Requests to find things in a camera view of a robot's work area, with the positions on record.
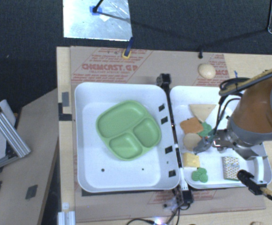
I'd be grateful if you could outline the orange square biscuit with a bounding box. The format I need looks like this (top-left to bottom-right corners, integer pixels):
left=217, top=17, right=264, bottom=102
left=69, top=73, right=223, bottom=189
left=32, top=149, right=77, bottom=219
left=180, top=117, right=204, bottom=135

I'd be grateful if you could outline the small patterned carton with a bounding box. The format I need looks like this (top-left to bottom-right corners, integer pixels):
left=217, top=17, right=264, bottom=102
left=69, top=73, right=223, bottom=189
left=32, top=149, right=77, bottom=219
left=221, top=156, right=241, bottom=181

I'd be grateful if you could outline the beige pizza slice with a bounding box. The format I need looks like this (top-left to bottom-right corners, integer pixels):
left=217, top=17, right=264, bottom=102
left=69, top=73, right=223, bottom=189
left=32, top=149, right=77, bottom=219
left=189, top=104, right=217, bottom=123

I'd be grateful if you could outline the green lettuce leaf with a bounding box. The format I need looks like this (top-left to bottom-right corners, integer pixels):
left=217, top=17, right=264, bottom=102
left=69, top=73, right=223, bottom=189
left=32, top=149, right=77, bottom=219
left=196, top=121, right=214, bottom=138

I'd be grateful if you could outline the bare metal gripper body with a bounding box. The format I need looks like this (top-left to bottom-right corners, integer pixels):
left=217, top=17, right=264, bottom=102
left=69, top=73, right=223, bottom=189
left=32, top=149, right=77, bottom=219
left=208, top=128, right=239, bottom=153

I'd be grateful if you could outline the brown cardboard board red print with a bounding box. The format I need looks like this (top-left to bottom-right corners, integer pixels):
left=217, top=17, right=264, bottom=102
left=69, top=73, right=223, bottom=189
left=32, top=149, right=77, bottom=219
left=69, top=46, right=267, bottom=223

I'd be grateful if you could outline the green divided plate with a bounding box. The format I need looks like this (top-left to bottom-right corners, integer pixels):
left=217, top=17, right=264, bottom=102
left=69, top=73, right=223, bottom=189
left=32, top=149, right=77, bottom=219
left=95, top=100, right=163, bottom=161

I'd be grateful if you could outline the black block with thin wires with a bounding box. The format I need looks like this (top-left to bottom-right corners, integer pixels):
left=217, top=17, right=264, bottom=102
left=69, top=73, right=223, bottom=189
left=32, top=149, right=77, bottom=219
left=173, top=188, right=195, bottom=209
left=156, top=73, right=172, bottom=87

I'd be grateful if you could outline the round beige biscuit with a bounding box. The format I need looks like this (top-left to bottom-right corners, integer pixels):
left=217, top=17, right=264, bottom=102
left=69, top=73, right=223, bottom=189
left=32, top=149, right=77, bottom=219
left=183, top=133, right=203, bottom=152

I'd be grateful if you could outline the beige egg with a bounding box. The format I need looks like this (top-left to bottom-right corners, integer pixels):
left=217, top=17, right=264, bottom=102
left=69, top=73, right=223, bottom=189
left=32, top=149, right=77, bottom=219
left=197, top=63, right=217, bottom=80

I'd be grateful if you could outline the black cylinder on white bracket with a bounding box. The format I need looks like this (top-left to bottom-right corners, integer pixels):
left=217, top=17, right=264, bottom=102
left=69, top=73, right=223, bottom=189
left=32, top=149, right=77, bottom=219
left=236, top=155, right=268, bottom=196

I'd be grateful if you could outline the white plastic tray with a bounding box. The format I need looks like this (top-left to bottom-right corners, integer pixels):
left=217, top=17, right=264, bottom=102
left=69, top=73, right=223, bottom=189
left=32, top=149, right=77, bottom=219
left=74, top=82, right=181, bottom=194
left=169, top=85, right=272, bottom=190

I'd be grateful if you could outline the yellow cheese piece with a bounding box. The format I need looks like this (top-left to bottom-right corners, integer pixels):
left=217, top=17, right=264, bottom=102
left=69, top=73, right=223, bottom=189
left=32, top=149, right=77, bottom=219
left=182, top=152, right=201, bottom=168

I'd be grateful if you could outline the thin black and white rod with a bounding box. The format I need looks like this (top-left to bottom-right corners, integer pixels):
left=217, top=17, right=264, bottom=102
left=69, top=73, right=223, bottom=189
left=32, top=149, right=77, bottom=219
left=163, top=83, right=188, bottom=193

